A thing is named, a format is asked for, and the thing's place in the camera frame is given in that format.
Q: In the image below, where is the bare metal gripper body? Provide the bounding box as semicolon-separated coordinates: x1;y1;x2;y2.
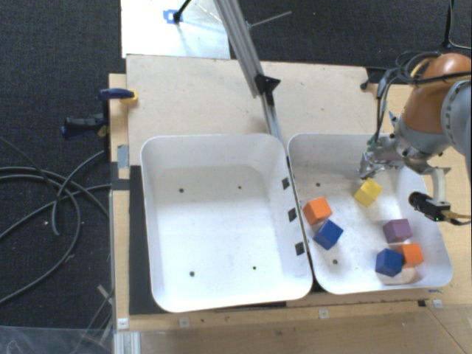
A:
364;136;409;172

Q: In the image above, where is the yellow cube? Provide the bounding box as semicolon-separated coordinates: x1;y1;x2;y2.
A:
353;177;384;209

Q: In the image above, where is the orange cube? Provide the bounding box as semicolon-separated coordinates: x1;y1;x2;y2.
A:
395;243;425;268
302;196;333;226

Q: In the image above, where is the white plastic tray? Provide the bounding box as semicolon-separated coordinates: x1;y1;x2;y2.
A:
286;132;454;296
139;132;314;314

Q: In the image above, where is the purple cube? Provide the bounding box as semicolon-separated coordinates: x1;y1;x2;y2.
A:
382;218;414;244

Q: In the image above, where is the blue cube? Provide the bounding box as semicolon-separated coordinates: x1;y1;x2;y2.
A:
375;248;404;277
313;219;344;251

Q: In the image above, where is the pale wood cube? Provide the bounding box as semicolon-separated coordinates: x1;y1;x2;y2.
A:
379;265;420;286

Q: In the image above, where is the pale wood board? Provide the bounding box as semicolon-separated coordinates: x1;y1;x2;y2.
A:
125;53;378;169

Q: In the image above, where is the black cylinder on white bracket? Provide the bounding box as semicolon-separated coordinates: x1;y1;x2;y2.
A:
408;166;452;222

